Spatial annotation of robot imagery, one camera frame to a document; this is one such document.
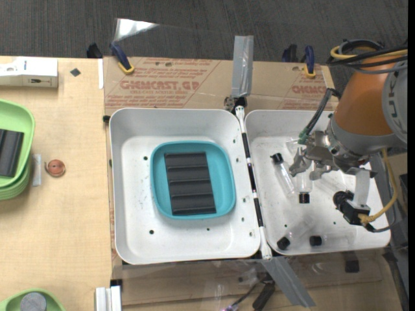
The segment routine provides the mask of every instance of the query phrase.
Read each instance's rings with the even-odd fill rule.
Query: table surface
[[[0,57],[0,63],[12,60]],[[78,76],[70,73],[74,68]],[[67,310],[93,310],[95,289],[108,287],[112,277],[104,93],[97,60],[59,58],[58,69],[58,89],[0,88],[0,98],[22,104],[34,115],[32,153],[40,154],[43,163],[62,160],[67,169],[60,178],[42,169],[40,186],[33,187],[30,180],[18,197],[0,202],[0,301],[28,288],[43,288]],[[381,280],[310,289],[319,306],[313,310],[352,310],[365,303],[375,305],[372,310],[399,306],[391,272],[379,258]],[[258,293],[240,310],[251,310]],[[216,299],[125,309],[216,310],[217,305]],[[267,310],[277,309],[303,310],[291,306],[281,292],[267,304]]]

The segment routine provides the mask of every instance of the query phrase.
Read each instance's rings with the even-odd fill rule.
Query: dark gray carpet
[[[312,45],[317,63],[343,39],[398,45],[408,36],[409,0],[0,0],[0,55],[86,57],[95,42],[109,54],[114,19],[199,29],[182,43],[140,40],[128,55],[232,59],[234,35],[254,35],[254,59],[281,61],[283,50]],[[203,30],[213,31],[210,36]],[[332,68],[341,89],[351,71]]]

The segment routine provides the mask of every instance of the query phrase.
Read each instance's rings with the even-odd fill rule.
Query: brown round object
[[[65,164],[57,159],[51,160],[46,166],[46,171],[54,178],[58,178],[65,174]]]

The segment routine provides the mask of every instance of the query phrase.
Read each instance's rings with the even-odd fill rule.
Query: yellow cable
[[[347,54],[339,54],[339,53],[337,53],[339,47],[340,46],[336,46],[336,47],[333,47],[330,50],[330,55],[334,59],[344,60],[344,59],[347,59],[347,58],[354,58],[355,56],[357,56],[356,54],[354,54],[354,55],[353,54],[350,54],[350,55],[347,55]],[[367,51],[374,51],[374,49],[372,49],[370,47],[359,47],[359,48],[360,49],[367,50]],[[378,58],[378,57],[384,57],[384,56],[406,55],[406,54],[408,54],[408,50],[407,49],[403,49],[403,50],[396,51],[396,52],[390,52],[390,53],[385,53],[385,54],[382,54],[382,55],[378,55],[378,56],[376,56],[376,58]]]
[[[392,205],[394,204],[394,202],[397,199],[397,187],[396,187],[395,177],[394,177],[393,172],[392,172],[392,167],[390,166],[390,163],[389,163],[388,154],[387,154],[387,152],[384,148],[382,149],[382,154],[383,154],[383,160],[385,161],[386,167],[388,169],[389,180],[392,184],[394,194],[393,194],[392,198],[390,199],[389,203],[387,203],[386,206],[384,206],[383,209],[381,209],[375,215],[368,216],[368,215],[365,215],[365,214],[359,214],[358,217],[361,220],[362,225],[368,224],[369,222],[373,222],[376,219],[378,219],[383,213],[385,213],[387,210],[389,210],[392,207]]]

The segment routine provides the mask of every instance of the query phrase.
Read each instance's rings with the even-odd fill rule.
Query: transparent plastic sheet
[[[183,69],[203,69],[205,70],[204,74],[212,74],[216,78],[215,82],[211,84],[220,87],[221,84],[225,83],[225,86],[220,88],[220,91],[213,91],[212,93],[211,88],[204,89],[200,87],[207,78],[198,78],[200,75],[196,74],[190,75],[191,77],[182,75],[187,76],[183,80],[188,82],[189,89],[181,89],[187,93],[186,95],[193,96],[194,94],[192,82],[195,82],[195,87],[201,92],[198,100],[193,103],[190,100],[190,104],[182,104],[176,108],[222,109],[224,107],[224,99],[231,93],[231,73],[233,69],[231,59],[234,34],[182,29],[165,25],[148,25],[146,31],[134,27],[132,27],[132,32],[130,30],[124,30],[123,33],[134,33],[132,36],[125,37],[123,34],[114,36],[114,39],[118,40],[123,50],[131,56],[132,64],[146,73],[144,74],[145,77],[138,79],[157,79],[156,77],[152,78],[156,75],[157,70],[150,70],[150,68],[164,69],[159,70],[159,72],[163,75],[162,78],[167,79],[168,82],[175,82],[166,77],[171,68],[183,66]],[[203,56],[207,60],[194,59],[195,56]],[[263,78],[264,74],[270,74],[270,69],[267,69],[269,65],[264,67],[264,74],[261,74],[263,65],[259,63],[257,65],[258,68],[255,70],[254,64],[254,82],[255,73],[257,77],[259,75],[258,78]],[[281,63],[278,67],[281,68],[282,66],[287,66],[286,69],[283,69],[285,78],[287,74],[292,73],[294,79],[298,80],[300,76],[301,80],[301,68],[303,67],[301,63]],[[128,76],[120,72],[117,60],[112,57],[105,69],[106,89],[114,91],[114,86],[128,80]],[[200,71],[179,72],[199,73]],[[327,82],[323,73],[320,73],[320,75],[319,81]],[[284,87],[284,85],[281,85],[283,81],[279,78],[275,83],[278,83],[278,87]],[[309,86],[309,84],[291,82],[289,88]],[[128,90],[141,91],[142,89],[130,87]],[[307,93],[303,96],[296,96],[291,93],[290,98],[290,95],[287,96],[287,93],[283,91],[283,94],[279,97],[275,93],[256,93],[255,87],[253,90],[252,95],[248,97],[248,105],[254,109],[260,107],[270,109],[314,109],[322,96],[321,93]],[[165,107],[163,104],[146,105],[129,103],[127,99],[120,107],[106,105],[105,113],[111,115],[122,107]],[[335,102],[327,108],[330,110],[334,107]],[[111,205],[111,213],[113,224],[113,204]],[[351,308],[350,303],[355,304],[356,307],[361,307],[359,300],[361,300],[362,294],[366,294],[365,298],[371,300],[371,303],[384,304],[385,310],[390,310],[399,309],[401,303],[399,298],[402,300],[401,295],[405,295],[405,292],[399,289],[401,286],[397,285],[397,281],[394,281],[399,271],[396,262],[391,260],[393,257],[390,255],[396,253],[397,248],[388,247],[283,258],[287,260],[303,287],[307,289],[307,293],[311,294],[316,304],[313,310],[332,310],[334,308],[343,310],[337,303],[331,301],[339,298],[348,300],[343,305],[344,310]],[[252,303],[265,285],[259,280],[267,274],[267,271],[262,265],[262,260],[256,259],[256,257],[136,266],[123,262],[114,245],[112,251],[112,279],[123,280],[123,304],[127,310],[145,310],[146,308],[149,310],[225,310],[226,307],[231,306],[232,303],[253,288],[249,296],[238,305],[239,310],[252,310]],[[384,292],[381,296],[383,299],[379,296],[379,289]],[[267,306],[282,309],[287,307],[292,310],[293,305],[299,304],[293,303],[290,297],[292,296],[287,296],[281,290],[281,287],[276,285],[276,292],[272,294]]]

